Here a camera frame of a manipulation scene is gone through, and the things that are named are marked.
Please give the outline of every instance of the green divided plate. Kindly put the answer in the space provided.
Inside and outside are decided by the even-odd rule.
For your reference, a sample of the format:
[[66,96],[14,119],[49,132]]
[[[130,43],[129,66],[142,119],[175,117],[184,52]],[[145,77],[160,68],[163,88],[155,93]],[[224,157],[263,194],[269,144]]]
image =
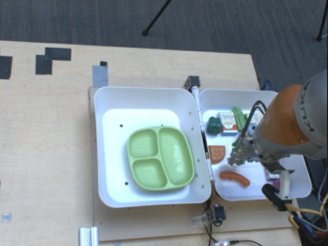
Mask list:
[[147,190],[168,190],[188,184],[195,167],[186,136],[174,127],[133,132],[128,157],[134,180]]

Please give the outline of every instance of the wooden table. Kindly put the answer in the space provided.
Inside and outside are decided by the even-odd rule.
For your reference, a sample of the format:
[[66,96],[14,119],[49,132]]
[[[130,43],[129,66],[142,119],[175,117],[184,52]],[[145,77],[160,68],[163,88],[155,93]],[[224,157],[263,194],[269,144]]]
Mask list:
[[[45,47],[71,48],[71,61],[53,61],[52,75],[36,75],[35,56]],[[79,228],[95,225],[93,65],[108,62],[111,86],[181,88],[189,75],[198,75],[201,89],[258,89],[252,58],[244,54],[0,42],[0,55],[13,57],[10,79],[0,79],[0,214],[12,215],[0,222],[1,245],[78,245]],[[270,202],[220,201],[227,220],[214,230],[216,239],[301,245],[288,214]],[[131,210],[127,226],[124,210],[108,208],[111,228],[107,235],[99,230],[100,245],[207,245],[204,230],[189,224],[199,213],[194,207],[203,209],[176,206],[182,227],[165,218],[167,208],[148,209],[158,216],[151,226],[140,209]]]

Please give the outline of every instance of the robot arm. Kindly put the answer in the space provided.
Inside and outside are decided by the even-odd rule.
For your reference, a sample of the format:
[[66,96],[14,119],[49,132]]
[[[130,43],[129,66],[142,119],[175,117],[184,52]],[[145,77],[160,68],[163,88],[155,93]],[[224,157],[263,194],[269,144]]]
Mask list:
[[261,162],[271,173],[280,175],[278,196],[289,199],[289,174],[293,170],[286,170],[277,160],[291,154],[312,159],[327,156],[327,70],[304,86],[291,85],[279,92],[258,126],[250,123],[256,108],[264,113],[264,104],[255,103],[228,163]]

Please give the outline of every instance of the wire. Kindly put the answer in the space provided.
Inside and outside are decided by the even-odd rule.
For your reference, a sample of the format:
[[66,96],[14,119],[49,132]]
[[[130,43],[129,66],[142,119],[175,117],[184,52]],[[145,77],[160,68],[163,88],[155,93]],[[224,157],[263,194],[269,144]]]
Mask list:
[[289,215],[288,220],[291,222],[291,224],[296,228],[299,229],[299,225],[294,221],[293,216]]
[[[262,105],[264,111],[258,106],[259,104]],[[251,123],[252,117],[253,117],[253,115],[254,115],[254,113],[257,109],[259,109],[262,114],[264,114],[264,112],[267,111],[266,110],[267,108],[266,108],[265,104],[262,101],[258,100],[254,103],[254,105],[252,106],[252,109],[250,111],[250,114],[248,116],[248,119],[246,121],[245,127],[243,128],[242,132],[240,133],[240,135],[238,136],[236,141],[232,143],[232,146],[235,146],[235,148],[234,148],[235,150],[237,150],[239,148],[239,146],[241,145],[242,140],[243,140],[243,138],[244,138],[244,136],[247,132],[247,129],[248,129],[250,123]]]
[[311,209],[296,208],[293,205],[291,205],[290,203],[285,203],[285,207],[291,212],[296,212],[296,211],[298,211],[298,212],[309,212],[309,213],[317,214],[320,217],[323,217],[323,214],[321,212],[311,210]]
[[222,221],[219,221],[218,223],[213,223],[213,225],[215,227],[220,227],[220,226],[222,226]]
[[328,232],[328,219],[327,219],[327,215],[326,215],[326,211],[324,210],[324,205],[326,204],[326,202],[327,202],[327,198],[328,198],[328,193],[326,194],[326,196],[325,196],[325,198],[323,199],[323,201],[321,201],[321,199],[320,199],[320,196],[321,196],[321,190],[322,190],[322,187],[323,187],[323,185],[325,184],[325,181],[326,181],[326,178],[327,178],[327,175],[328,175],[328,164],[327,164],[327,162],[328,162],[328,156],[326,157],[326,173],[325,173],[325,176],[324,176],[324,178],[323,178],[323,181],[322,181],[322,183],[321,183],[321,185],[320,185],[320,188],[319,188],[319,191],[318,191],[318,201],[321,203],[321,206],[320,206],[320,212],[322,212],[322,215],[323,215],[323,218],[324,218],[324,221],[325,221],[325,225],[326,225],[326,229],[322,229],[322,228],[320,228],[320,227],[318,227],[318,226],[315,226],[314,224],[312,224],[311,222],[309,222],[309,221],[307,221],[307,220],[305,220],[305,219],[303,219],[303,218],[301,218],[300,216],[300,219],[303,221],[303,222],[305,222],[305,223],[307,223],[308,225],[310,225],[311,227],[313,227],[313,228],[315,228],[316,230],[318,230],[318,231],[321,231],[321,232]]
[[239,242],[251,242],[251,243],[254,243],[254,244],[258,245],[258,246],[263,246],[263,245],[259,244],[256,241],[253,241],[253,240],[231,240],[230,241],[230,245],[233,245],[233,244],[236,244],[236,243],[239,243]]
[[207,227],[205,227],[205,230],[206,230],[208,236],[210,237],[210,240],[209,240],[209,246],[211,245],[211,240],[213,240],[214,242],[218,242],[216,239],[214,239],[214,238],[212,237],[212,224],[210,224],[210,232],[209,232],[209,230],[207,229]]

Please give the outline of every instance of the metal post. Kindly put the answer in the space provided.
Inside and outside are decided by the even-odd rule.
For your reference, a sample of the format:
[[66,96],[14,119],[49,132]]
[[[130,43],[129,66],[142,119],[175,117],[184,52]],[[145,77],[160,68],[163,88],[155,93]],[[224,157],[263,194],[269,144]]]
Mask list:
[[323,27],[324,27],[324,24],[326,22],[326,17],[327,17],[327,7],[328,7],[328,0],[326,0],[326,4],[324,6],[324,12],[323,12],[323,16],[322,16],[320,31],[319,31],[319,34],[318,34],[318,36],[316,38],[317,41],[321,41],[324,37],[327,36],[327,35],[322,36]]
[[165,8],[169,5],[169,3],[171,2],[172,0],[167,0],[165,2],[165,4],[163,5],[163,7],[160,9],[160,11],[157,13],[157,15],[154,17],[154,19],[151,21],[151,23],[148,25],[148,27],[143,30],[142,32],[142,35],[143,36],[147,36],[148,35],[148,32],[149,30],[152,28],[152,26],[156,23],[156,21],[159,19],[160,15],[164,12]]

